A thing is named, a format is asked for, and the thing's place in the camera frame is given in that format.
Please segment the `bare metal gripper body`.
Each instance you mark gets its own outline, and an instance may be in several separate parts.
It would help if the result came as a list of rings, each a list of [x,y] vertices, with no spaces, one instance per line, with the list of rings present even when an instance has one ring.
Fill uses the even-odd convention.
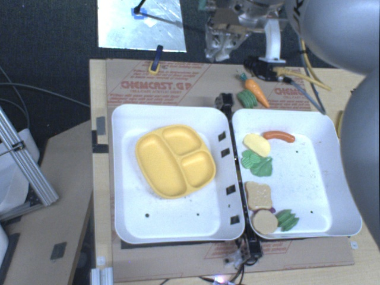
[[[282,5],[258,0],[208,0],[208,26],[227,34],[262,33],[269,19],[278,19]]]

